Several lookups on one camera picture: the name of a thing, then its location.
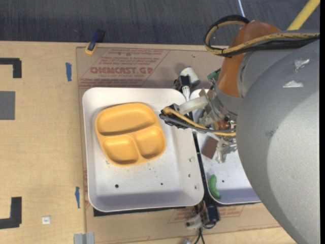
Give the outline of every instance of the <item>white square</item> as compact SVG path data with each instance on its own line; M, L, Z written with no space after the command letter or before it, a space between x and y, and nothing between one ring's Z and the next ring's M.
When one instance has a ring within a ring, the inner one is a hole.
M42 223L43 224L50 224L51 223L51 216L42 216Z

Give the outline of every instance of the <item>gray square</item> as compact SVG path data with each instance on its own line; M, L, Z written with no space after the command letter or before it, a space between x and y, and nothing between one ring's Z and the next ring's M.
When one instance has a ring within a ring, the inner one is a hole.
M0 120L15 120L15 91L0 91Z

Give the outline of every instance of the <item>table surface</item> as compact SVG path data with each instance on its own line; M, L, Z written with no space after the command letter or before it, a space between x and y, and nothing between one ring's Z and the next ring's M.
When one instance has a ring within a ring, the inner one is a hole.
M9 217L11 197L22 197L22 223L18 228L1 229L0 243L73 243L75 233L87 232L76 63L76 47L80 46L85 44L0 42L0 57L22 60L22 78L13 78L11 65L0 65L0 91L15 92L15 119L0 120L0 219ZM109 46L204 49L180 45ZM72 81L67 80L66 63L72 66ZM50 216L51 223L43 224L43 216ZM136 243L176 244L183 240ZM295 243L280 227L206 234L205 241Z

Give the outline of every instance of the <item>black corner mark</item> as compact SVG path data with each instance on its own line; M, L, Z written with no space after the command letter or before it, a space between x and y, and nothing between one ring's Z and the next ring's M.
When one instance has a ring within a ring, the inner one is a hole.
M21 197L11 197L10 217L0 219L0 229L18 228L21 224Z
M19 58L0 58L0 65L12 65L12 77L21 78L21 60Z

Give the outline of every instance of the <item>blue tape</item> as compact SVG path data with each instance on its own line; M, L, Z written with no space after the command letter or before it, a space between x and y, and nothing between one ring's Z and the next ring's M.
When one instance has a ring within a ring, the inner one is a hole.
M76 187L75 196L76 196L76 200L77 200L78 209L80 209L80 193L79 193L78 186Z
M67 79L68 81L72 81L71 76L72 76L72 70L71 70L71 64L66 63L66 73L67 73Z

